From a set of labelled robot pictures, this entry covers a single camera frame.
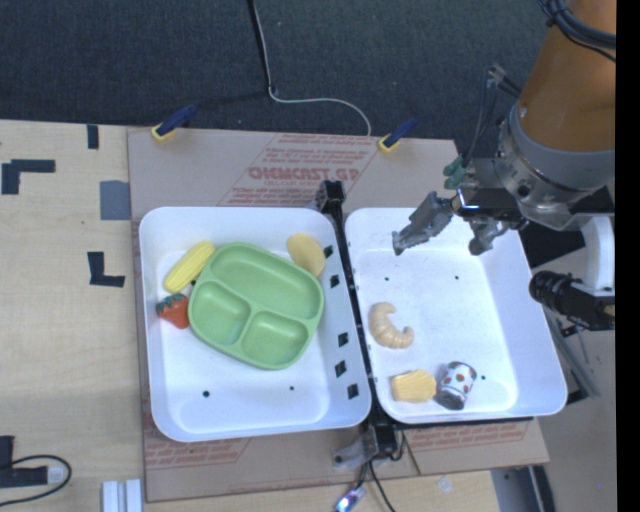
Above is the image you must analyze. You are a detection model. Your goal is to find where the red strawberry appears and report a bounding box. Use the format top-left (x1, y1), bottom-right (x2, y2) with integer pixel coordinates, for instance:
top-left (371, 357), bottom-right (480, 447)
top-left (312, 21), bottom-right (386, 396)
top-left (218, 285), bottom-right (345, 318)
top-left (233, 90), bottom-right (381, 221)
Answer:
top-left (155, 293), bottom-right (192, 330)

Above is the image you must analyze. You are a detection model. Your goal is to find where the black cylinder on white bracket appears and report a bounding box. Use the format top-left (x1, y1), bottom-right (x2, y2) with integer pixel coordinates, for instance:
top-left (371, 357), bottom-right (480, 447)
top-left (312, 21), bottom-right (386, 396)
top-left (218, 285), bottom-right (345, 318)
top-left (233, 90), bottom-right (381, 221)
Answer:
top-left (528, 213), bottom-right (616, 331)

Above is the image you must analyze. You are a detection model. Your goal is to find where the white can with red print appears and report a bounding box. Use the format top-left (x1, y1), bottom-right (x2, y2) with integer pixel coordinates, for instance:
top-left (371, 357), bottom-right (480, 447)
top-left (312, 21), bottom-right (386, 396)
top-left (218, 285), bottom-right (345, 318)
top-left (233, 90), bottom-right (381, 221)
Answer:
top-left (433, 361), bottom-right (479, 411)

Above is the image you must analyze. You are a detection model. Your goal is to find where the green divided plate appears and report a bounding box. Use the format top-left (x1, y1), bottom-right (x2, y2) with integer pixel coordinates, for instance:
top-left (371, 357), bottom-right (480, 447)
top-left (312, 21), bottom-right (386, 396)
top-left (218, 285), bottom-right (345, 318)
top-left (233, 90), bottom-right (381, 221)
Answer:
top-left (187, 242), bottom-right (326, 372)

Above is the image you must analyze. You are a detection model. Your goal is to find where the brown cardboard board red print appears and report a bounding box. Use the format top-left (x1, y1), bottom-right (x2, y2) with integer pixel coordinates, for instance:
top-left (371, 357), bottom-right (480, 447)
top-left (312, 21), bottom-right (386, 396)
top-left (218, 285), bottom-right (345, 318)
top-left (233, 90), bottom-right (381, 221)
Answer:
top-left (126, 126), bottom-right (551, 504)

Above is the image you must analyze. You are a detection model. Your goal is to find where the thin black rod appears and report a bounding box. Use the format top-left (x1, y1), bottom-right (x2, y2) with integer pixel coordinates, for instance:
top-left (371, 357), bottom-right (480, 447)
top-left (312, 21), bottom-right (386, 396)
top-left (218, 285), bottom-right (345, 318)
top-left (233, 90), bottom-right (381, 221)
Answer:
top-left (332, 209), bottom-right (384, 431)

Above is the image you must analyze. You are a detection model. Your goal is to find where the black block with thin wires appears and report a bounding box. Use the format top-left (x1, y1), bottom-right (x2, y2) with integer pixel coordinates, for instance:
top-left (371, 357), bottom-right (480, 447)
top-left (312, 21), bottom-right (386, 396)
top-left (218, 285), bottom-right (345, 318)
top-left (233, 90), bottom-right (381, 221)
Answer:
top-left (360, 417), bottom-right (407, 459)

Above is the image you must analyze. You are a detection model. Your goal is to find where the yellow cheese wedge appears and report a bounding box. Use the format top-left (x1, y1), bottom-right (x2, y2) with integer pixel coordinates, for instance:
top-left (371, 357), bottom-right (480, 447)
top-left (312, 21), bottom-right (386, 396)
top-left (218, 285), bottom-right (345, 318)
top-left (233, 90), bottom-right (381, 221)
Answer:
top-left (390, 369), bottom-right (438, 404)

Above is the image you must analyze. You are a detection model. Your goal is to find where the yellow potato chip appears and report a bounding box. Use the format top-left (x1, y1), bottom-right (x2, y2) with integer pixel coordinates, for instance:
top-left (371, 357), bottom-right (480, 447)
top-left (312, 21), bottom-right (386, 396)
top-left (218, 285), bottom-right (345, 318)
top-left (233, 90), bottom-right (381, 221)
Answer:
top-left (286, 232), bottom-right (327, 278)

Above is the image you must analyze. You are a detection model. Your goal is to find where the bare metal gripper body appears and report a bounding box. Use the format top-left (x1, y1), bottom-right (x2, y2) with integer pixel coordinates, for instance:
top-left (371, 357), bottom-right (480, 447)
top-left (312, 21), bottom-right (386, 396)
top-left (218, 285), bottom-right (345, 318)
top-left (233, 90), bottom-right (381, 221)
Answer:
top-left (452, 130), bottom-right (601, 232)

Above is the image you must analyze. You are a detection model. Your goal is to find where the beige croissant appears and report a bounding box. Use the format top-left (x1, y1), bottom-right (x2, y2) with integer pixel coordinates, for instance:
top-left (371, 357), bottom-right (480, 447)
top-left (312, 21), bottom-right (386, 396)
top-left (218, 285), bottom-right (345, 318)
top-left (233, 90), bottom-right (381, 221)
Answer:
top-left (368, 301), bottom-right (416, 350)

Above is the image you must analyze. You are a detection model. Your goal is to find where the yellow corn cob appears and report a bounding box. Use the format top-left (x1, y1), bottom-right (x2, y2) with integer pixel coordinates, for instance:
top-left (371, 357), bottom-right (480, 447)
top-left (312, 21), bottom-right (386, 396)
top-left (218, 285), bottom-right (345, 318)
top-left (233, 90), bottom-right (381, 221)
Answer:
top-left (163, 240), bottom-right (217, 295)

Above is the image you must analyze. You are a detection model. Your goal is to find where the white plastic tray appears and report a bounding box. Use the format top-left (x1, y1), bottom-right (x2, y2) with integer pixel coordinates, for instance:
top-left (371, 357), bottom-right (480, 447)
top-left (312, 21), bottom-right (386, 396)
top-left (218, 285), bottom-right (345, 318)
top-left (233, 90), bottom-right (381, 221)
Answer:
top-left (138, 206), bottom-right (373, 444)
top-left (344, 206), bottom-right (569, 425)

